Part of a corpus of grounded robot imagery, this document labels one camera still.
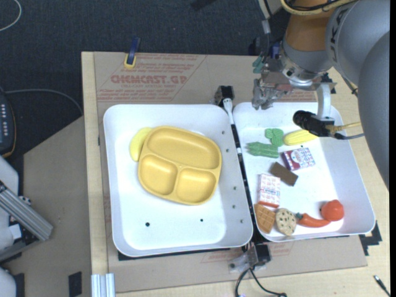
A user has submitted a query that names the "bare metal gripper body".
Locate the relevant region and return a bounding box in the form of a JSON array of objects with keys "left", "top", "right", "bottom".
[{"left": 259, "top": 56, "right": 328, "bottom": 94}]

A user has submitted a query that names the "yellow corn cob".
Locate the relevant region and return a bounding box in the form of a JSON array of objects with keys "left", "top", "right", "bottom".
[{"left": 283, "top": 129, "right": 320, "bottom": 146}]

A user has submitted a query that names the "green pea pod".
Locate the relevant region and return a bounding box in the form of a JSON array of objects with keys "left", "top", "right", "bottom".
[{"left": 246, "top": 141, "right": 280, "bottom": 159}]

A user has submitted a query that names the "thin black and white rod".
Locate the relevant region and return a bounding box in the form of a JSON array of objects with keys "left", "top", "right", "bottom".
[{"left": 223, "top": 98, "right": 258, "bottom": 244}]

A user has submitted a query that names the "red and white carton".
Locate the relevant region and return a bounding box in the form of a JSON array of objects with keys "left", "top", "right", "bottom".
[{"left": 280, "top": 147, "right": 317, "bottom": 171}]

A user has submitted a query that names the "brown chocolate bar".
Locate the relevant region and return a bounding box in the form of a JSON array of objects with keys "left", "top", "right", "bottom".
[{"left": 269, "top": 161, "right": 299, "bottom": 187}]

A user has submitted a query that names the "white and red packet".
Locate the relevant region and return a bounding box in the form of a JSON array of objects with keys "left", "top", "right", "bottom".
[{"left": 257, "top": 173, "right": 282, "bottom": 209}]

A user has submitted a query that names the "white plastic tray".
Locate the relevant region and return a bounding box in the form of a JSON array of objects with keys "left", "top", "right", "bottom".
[
  {"left": 103, "top": 103, "right": 254, "bottom": 257},
  {"left": 231, "top": 101, "right": 377, "bottom": 243}
]

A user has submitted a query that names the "yellow divided plate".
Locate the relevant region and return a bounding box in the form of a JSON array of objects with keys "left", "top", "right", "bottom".
[{"left": 137, "top": 125, "right": 223, "bottom": 206}]

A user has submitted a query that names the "brown cardboard board red print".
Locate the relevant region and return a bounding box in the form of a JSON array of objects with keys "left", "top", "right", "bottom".
[{"left": 92, "top": 51, "right": 369, "bottom": 293}]

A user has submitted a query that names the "brown waffle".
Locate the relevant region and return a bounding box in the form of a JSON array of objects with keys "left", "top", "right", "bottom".
[{"left": 253, "top": 203, "right": 277, "bottom": 235}]

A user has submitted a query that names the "beige chocolate chip biscuit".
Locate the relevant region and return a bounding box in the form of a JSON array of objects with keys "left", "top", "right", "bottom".
[{"left": 275, "top": 208, "right": 298, "bottom": 236}]

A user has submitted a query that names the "orange tangerine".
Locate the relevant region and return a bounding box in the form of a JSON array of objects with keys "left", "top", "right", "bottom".
[{"left": 319, "top": 199, "right": 345, "bottom": 222}]

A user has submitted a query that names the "orange carrot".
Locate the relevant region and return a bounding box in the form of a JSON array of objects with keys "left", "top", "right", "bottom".
[{"left": 295, "top": 212, "right": 332, "bottom": 228}]

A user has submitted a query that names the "yellow banana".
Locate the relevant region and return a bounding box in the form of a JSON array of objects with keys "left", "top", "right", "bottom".
[{"left": 129, "top": 127, "right": 153, "bottom": 163}]

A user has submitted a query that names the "black block with thin wires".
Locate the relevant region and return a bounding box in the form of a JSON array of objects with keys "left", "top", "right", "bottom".
[
  {"left": 214, "top": 85, "right": 235, "bottom": 105},
  {"left": 228, "top": 243, "right": 273, "bottom": 273}
]

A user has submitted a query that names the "black cylinder on white bracket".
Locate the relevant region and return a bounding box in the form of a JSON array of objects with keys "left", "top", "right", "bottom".
[{"left": 293, "top": 84, "right": 337, "bottom": 137}]

